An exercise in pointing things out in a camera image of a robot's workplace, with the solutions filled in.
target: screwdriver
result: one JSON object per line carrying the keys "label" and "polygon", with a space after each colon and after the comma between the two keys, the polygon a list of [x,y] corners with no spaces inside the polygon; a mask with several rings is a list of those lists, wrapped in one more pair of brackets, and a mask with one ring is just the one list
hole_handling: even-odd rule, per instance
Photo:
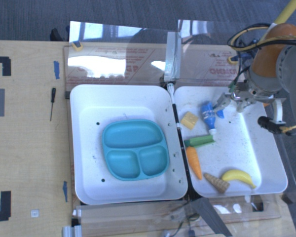
{"label": "screwdriver", "polygon": [[53,114],[53,105],[55,102],[55,95],[56,95],[56,88],[52,88],[51,90],[51,110],[50,110],[50,121],[51,121],[51,116]]}

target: table surface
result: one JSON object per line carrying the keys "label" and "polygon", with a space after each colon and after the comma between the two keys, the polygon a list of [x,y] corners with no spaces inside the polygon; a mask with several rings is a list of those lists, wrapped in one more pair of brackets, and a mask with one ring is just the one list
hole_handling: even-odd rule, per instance
{"label": "table surface", "polygon": [[[11,59],[11,76],[2,76],[0,64],[0,89],[5,89],[4,116],[0,117],[0,192],[11,191],[11,217],[0,222],[0,236],[56,237],[62,235],[64,226],[71,225],[73,197],[64,70],[64,47],[68,45],[0,40],[0,56]],[[59,79],[55,77],[54,61],[59,62]],[[53,87],[57,90],[50,121]],[[280,217],[227,224],[233,235],[244,236],[245,231],[246,236],[296,236],[287,205],[279,195],[275,197]],[[39,216],[31,217],[31,211],[37,209]],[[210,229],[202,229],[195,232],[213,236]],[[133,236],[160,236],[160,232]]]}

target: white tray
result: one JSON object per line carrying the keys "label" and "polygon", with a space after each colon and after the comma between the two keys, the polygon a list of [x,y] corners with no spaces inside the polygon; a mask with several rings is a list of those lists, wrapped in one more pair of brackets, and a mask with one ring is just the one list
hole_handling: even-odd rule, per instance
{"label": "white tray", "polygon": [[[209,134],[201,116],[201,105],[206,101],[215,105],[223,92],[228,93],[228,88],[183,86],[175,91],[179,120],[187,111],[199,117],[192,130],[181,125],[184,140]],[[258,102],[238,113],[235,102],[232,101],[223,113],[223,119],[216,117],[215,142],[196,148],[202,172],[221,177],[229,169],[241,169],[251,175],[257,187],[251,189],[245,183],[231,181],[227,191],[220,194],[205,178],[199,180],[190,169],[195,191],[207,198],[284,191],[288,181],[274,136],[257,122],[260,116],[266,116],[263,104]]]}
{"label": "white tray", "polygon": [[[74,179],[85,204],[105,204],[182,198],[187,192],[180,142],[171,98],[158,86],[78,85],[70,94]],[[115,121],[149,119],[163,130],[169,167],[162,175],[122,181],[111,175],[103,155],[101,136]]]}

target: blue bottle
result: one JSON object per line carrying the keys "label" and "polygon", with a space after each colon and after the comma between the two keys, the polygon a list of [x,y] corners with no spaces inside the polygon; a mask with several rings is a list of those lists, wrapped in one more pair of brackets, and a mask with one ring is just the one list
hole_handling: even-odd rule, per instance
{"label": "blue bottle", "polygon": [[212,103],[209,102],[202,105],[201,111],[202,111],[203,120],[207,124],[209,133],[211,135],[215,134],[216,133],[216,128],[215,128],[216,116],[215,116],[215,112],[213,111]]}

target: white square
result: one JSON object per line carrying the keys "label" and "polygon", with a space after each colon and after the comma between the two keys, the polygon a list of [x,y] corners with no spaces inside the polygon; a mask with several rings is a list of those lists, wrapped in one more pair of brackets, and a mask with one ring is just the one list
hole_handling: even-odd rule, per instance
{"label": "white square", "polygon": [[39,210],[31,210],[31,218],[38,218],[39,217]]}

